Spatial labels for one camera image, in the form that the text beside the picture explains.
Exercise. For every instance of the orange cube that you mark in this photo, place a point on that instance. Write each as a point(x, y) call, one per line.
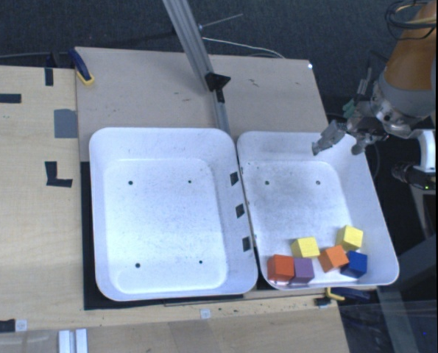
point(280, 267)
point(332, 258)

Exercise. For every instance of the pale wood board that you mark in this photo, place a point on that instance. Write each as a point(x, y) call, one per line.
point(148, 90)

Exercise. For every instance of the purple cube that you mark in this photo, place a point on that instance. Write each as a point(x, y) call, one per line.
point(303, 270)

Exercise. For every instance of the white plastic tray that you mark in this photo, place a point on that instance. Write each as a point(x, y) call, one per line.
point(299, 204)
point(163, 219)

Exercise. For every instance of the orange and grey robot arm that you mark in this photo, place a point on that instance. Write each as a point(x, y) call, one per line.
point(412, 61)

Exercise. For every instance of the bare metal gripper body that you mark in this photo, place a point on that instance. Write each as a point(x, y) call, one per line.
point(386, 121)

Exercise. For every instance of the black cylinder on white bracket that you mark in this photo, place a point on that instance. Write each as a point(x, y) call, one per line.
point(412, 173)

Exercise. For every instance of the blue cube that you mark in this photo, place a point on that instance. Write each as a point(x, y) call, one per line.
point(355, 265)

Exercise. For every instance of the yellow cube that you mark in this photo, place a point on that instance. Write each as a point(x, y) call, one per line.
point(305, 247)
point(350, 237)

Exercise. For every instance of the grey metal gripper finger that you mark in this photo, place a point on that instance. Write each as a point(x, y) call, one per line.
point(361, 145)
point(329, 137)

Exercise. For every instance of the small black block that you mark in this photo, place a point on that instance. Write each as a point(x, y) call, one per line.
point(321, 302)

